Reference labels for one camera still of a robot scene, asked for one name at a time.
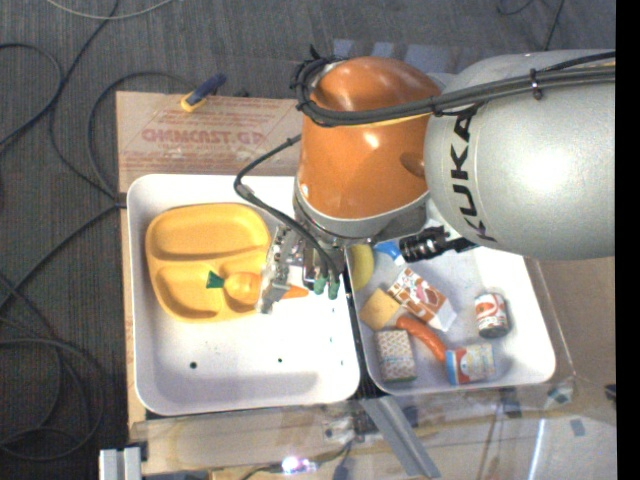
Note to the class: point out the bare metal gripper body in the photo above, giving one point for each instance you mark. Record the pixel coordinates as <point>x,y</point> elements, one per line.
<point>300,255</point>

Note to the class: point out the yellow round toy fruit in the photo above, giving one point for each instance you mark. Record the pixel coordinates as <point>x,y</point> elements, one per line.
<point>361,268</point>

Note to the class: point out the white plastic tray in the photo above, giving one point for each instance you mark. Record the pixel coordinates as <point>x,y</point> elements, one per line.
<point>240,363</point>
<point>520,318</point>

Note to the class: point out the brown cardboard board red print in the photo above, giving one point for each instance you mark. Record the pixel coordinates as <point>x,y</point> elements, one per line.
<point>200,138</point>

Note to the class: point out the black cylinder on white bracket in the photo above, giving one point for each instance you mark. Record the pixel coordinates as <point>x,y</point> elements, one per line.
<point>425,244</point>

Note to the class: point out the red and white can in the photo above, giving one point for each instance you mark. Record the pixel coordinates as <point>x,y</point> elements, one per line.
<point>491,315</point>

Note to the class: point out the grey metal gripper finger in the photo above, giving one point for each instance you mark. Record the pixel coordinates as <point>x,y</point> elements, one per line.
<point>272,295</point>

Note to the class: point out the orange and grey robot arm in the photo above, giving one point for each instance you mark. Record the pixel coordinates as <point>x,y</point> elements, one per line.
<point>520,158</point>

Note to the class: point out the orange toy sausage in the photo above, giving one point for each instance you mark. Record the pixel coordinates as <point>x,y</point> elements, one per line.
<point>425,335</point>

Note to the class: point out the orange carrot with green top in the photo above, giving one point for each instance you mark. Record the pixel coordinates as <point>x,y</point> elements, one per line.
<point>242,288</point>

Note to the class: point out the orange and white carton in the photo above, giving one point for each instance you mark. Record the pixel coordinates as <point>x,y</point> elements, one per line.
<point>425,300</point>

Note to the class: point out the red white packet blue end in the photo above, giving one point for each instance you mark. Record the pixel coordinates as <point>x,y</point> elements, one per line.
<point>470,364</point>

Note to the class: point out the yellow square toy bread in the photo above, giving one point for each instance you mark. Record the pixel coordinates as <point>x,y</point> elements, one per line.
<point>378,309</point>

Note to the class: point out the clear bottle with blue cap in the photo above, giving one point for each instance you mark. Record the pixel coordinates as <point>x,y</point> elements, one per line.
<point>389,263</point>

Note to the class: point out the yellow divided plate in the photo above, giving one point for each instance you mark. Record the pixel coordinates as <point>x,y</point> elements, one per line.
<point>190,238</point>

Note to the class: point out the small patterned beige carton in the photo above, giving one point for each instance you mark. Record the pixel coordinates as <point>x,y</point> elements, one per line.
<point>396,356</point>

